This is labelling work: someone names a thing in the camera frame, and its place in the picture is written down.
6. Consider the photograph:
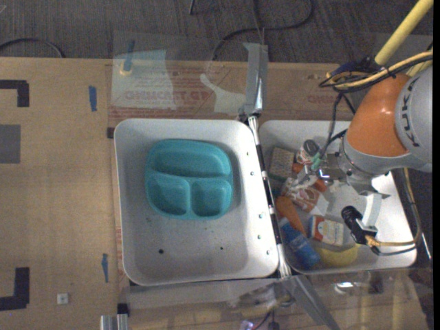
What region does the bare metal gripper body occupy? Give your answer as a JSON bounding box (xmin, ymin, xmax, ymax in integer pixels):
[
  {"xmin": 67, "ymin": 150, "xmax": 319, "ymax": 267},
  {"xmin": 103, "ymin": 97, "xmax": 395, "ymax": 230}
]
[{"xmin": 310, "ymin": 152, "xmax": 352, "ymax": 186}]

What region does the red and white carton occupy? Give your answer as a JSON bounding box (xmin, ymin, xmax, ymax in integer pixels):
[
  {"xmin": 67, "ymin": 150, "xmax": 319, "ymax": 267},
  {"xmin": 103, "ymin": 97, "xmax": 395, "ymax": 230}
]
[{"xmin": 281, "ymin": 177, "xmax": 330, "ymax": 217}]

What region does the small can with grey lid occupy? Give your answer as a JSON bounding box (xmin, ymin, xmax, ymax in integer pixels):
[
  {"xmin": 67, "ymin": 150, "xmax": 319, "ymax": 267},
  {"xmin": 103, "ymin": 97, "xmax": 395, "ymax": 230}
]
[{"xmin": 295, "ymin": 139, "xmax": 321, "ymax": 166}]

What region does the orange carrot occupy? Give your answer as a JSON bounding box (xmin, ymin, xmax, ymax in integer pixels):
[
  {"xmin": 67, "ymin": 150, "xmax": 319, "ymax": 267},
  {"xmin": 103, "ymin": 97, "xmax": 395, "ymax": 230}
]
[{"xmin": 274, "ymin": 195, "xmax": 307, "ymax": 237}]

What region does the white and orange packet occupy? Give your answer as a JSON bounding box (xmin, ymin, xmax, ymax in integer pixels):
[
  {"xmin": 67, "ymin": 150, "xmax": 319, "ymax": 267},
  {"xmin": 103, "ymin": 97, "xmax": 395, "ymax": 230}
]
[{"xmin": 307, "ymin": 214, "xmax": 355, "ymax": 248}]

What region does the blue bottle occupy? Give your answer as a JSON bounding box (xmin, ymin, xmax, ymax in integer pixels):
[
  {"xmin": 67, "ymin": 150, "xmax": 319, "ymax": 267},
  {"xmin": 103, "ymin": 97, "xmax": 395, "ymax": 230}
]
[{"xmin": 278, "ymin": 217, "xmax": 322, "ymax": 270}]

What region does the yellow banana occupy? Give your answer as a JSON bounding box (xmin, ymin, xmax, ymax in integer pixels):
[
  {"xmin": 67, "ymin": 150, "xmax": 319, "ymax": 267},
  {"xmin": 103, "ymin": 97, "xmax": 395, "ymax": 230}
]
[{"xmin": 316, "ymin": 241, "xmax": 361, "ymax": 268}]

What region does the white plastic tray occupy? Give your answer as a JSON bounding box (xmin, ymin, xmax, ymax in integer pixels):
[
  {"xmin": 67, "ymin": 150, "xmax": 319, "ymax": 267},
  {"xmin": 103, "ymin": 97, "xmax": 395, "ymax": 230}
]
[
  {"xmin": 113, "ymin": 118, "xmax": 281, "ymax": 287},
  {"xmin": 257, "ymin": 119, "xmax": 419, "ymax": 276}
]

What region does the blue divided plate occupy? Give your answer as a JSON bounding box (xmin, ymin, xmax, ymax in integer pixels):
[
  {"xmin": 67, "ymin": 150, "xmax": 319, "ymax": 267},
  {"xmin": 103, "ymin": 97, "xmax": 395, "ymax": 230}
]
[{"xmin": 144, "ymin": 138, "xmax": 235, "ymax": 221}]

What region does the yellow foam tube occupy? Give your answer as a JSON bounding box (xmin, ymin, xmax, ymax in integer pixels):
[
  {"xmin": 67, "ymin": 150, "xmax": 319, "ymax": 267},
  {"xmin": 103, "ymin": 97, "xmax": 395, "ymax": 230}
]
[{"xmin": 373, "ymin": 0, "xmax": 434, "ymax": 66}]

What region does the black cylinder on white bracket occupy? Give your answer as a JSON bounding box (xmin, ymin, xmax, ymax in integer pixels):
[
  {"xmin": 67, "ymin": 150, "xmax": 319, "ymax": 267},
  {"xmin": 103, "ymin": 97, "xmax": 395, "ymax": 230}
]
[{"xmin": 340, "ymin": 190, "xmax": 391, "ymax": 246}]

